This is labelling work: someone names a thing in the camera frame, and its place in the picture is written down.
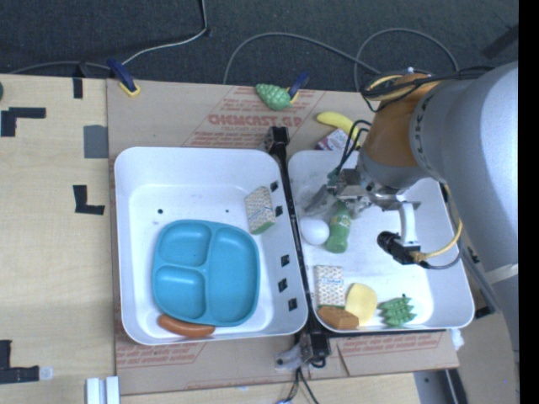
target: white egg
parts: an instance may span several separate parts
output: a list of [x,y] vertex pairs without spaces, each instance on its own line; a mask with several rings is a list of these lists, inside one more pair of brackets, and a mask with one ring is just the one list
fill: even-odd
[[305,217],[300,220],[300,232],[309,244],[319,246],[329,238],[329,226],[322,219]]

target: cardboard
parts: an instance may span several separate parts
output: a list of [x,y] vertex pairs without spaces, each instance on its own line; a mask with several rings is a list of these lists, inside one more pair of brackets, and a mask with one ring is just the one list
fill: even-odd
[[[291,381],[275,367],[275,354],[292,347],[293,337],[143,346],[123,331],[120,319],[115,217],[115,158],[132,146],[213,146],[257,148],[269,127],[286,126],[288,155],[313,149],[334,131],[316,115],[337,111],[352,120],[371,120],[358,93],[301,90],[293,106],[268,109],[254,88],[137,81],[141,93],[129,97],[117,81],[107,81],[112,255],[115,287],[116,374],[122,395],[183,391]],[[332,354],[309,378],[402,373],[458,366],[448,331],[332,338]]]

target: blue bowl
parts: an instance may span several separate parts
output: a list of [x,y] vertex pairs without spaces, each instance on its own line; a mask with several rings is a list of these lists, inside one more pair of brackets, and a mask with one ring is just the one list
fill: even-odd
[[181,220],[159,234],[152,293],[165,314],[184,322],[237,326],[253,315],[259,286],[259,250],[246,231]]

